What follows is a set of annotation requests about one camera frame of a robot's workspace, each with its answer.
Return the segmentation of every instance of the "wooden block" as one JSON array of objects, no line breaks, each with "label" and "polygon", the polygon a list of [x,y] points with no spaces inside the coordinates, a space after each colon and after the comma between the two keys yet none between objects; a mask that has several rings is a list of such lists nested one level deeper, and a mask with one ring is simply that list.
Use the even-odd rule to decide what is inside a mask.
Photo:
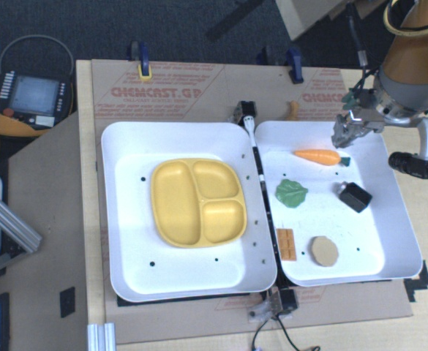
[{"label": "wooden block", "polygon": [[282,260],[296,261],[295,240],[292,229],[277,229],[280,257]]}]

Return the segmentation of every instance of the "small screen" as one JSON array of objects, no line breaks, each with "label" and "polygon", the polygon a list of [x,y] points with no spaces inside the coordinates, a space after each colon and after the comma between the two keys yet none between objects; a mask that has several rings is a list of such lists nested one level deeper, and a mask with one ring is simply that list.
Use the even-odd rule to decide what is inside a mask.
[{"label": "small screen", "polygon": [[52,116],[58,90],[57,80],[19,75],[10,107],[17,112]]}]

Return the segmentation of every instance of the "black strip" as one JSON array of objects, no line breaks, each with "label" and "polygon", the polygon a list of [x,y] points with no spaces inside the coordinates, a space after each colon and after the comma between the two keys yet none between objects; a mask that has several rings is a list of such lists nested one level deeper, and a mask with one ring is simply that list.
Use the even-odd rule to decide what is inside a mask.
[{"label": "black strip", "polygon": [[260,160],[260,154],[259,154],[258,147],[253,147],[252,152],[255,155],[256,167],[258,168],[258,174],[261,176],[264,174],[264,171],[263,171],[263,163]]},{"label": "black strip", "polygon": [[223,35],[227,34],[233,27],[238,25],[248,14],[259,7],[265,0],[246,0],[239,5],[232,13],[227,15],[217,25],[206,32],[206,38],[215,42]]},{"label": "black strip", "polygon": [[248,295],[250,294],[246,293],[246,294],[228,294],[228,295],[203,295],[203,296],[192,296],[192,297],[186,297],[186,298],[164,299],[161,301],[144,301],[144,302],[127,301],[117,296],[116,303],[118,304],[118,307],[145,306],[147,304],[175,303],[179,301],[199,301],[203,299],[230,298],[235,296],[248,296]]},{"label": "black strip", "polygon": [[0,351],[9,351],[10,342],[10,296],[0,295]]}]

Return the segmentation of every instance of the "toy carrot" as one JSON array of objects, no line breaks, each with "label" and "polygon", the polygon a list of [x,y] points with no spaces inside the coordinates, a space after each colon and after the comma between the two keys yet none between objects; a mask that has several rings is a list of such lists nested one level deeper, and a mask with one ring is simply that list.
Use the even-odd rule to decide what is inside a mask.
[{"label": "toy carrot", "polygon": [[294,154],[322,165],[331,166],[340,163],[347,167],[350,164],[350,157],[341,157],[336,151],[330,149],[302,149],[295,151]]}]

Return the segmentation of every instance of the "black carpet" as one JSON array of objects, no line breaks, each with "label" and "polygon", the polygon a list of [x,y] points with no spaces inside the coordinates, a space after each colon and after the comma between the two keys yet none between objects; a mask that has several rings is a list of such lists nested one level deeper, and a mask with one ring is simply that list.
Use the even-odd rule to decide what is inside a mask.
[{"label": "black carpet", "polygon": [[[372,66],[392,41],[382,11],[360,22]],[[254,64],[266,45],[285,61],[293,45],[305,66],[358,67],[345,15],[325,18],[291,42],[274,0],[0,0],[1,49],[30,34],[61,40],[75,59],[126,59],[128,44],[139,40],[154,61]],[[70,60],[55,42],[33,39],[12,46],[1,69],[66,74]],[[22,146],[5,143],[1,159]]]}]

